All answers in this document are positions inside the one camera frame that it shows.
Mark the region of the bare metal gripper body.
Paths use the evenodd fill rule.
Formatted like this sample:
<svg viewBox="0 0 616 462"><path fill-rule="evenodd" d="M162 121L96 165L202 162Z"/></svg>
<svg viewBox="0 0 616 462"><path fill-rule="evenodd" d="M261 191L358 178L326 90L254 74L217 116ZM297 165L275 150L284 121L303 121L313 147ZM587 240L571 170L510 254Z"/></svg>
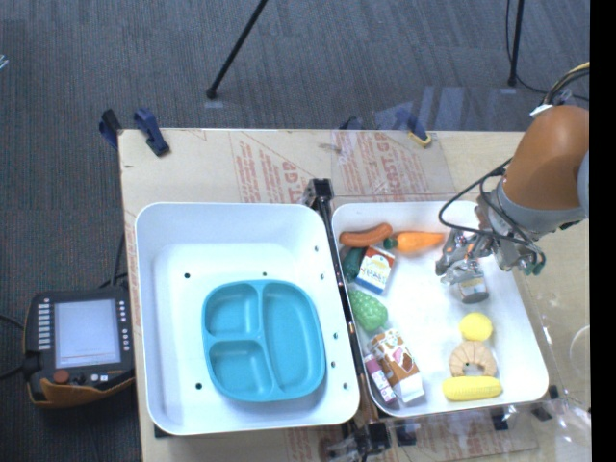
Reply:
<svg viewBox="0 0 616 462"><path fill-rule="evenodd" d="M543 270L543 251L520 226L505 216L498 206L478 203L475 213L479 229L487 233L488 247L502 270Z"/></svg>

